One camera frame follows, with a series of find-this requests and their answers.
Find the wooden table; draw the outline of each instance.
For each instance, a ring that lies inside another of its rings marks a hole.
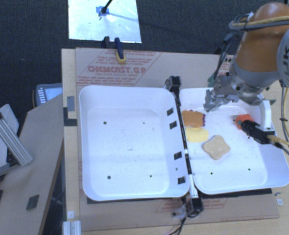
[[[0,235],[42,235],[62,160],[62,96],[28,112],[20,140],[33,156],[0,182]],[[36,199],[32,208],[29,200]]]
[[[213,64],[212,71],[215,69],[217,57],[209,55],[209,63]],[[64,107],[67,107],[68,96],[76,95],[76,71],[75,71],[75,50],[62,50],[63,66],[63,95]],[[275,82],[269,91],[264,92],[265,98],[276,99],[272,105],[272,121],[279,137],[284,137],[280,118],[280,98],[281,87]],[[77,118],[75,111],[68,112],[68,118]],[[286,118],[289,129],[289,94],[286,102]],[[79,190],[78,190],[78,151],[77,151],[77,127],[69,126],[65,128],[65,166],[66,166],[66,208],[72,211],[68,221],[80,219]],[[283,205],[278,206],[280,218],[267,220],[251,220],[222,223],[190,224],[185,225],[182,235],[244,235],[244,234],[268,234],[281,235],[289,234],[289,184],[286,187],[274,188],[273,194],[276,199],[281,199]],[[147,227],[134,229],[115,229],[106,231],[82,232],[85,235],[166,235],[173,231],[175,226]]]

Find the blue clamp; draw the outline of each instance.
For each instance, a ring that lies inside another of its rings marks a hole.
[[[117,49],[117,52],[115,53],[116,57],[120,63],[124,63],[126,61],[126,56],[123,52],[123,48],[121,46],[120,39],[118,37],[116,37],[114,39],[114,42],[115,42],[115,48]]]

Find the metal plate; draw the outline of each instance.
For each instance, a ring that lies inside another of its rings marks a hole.
[[[69,38],[141,43],[136,0],[113,0],[107,14],[98,16],[108,0],[69,0]]]

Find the screen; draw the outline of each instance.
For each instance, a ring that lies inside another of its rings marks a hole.
[[[62,87],[56,87],[56,88],[45,88],[47,99],[51,100],[52,98],[62,94],[63,89]]]

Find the toy bread slice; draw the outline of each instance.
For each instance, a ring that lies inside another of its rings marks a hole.
[[[230,147],[225,143],[224,138],[220,135],[216,135],[211,140],[205,142],[202,145],[202,148],[214,160],[219,160],[230,150]]]
[[[182,117],[185,126],[197,128],[205,125],[205,115],[201,112],[183,111]]]

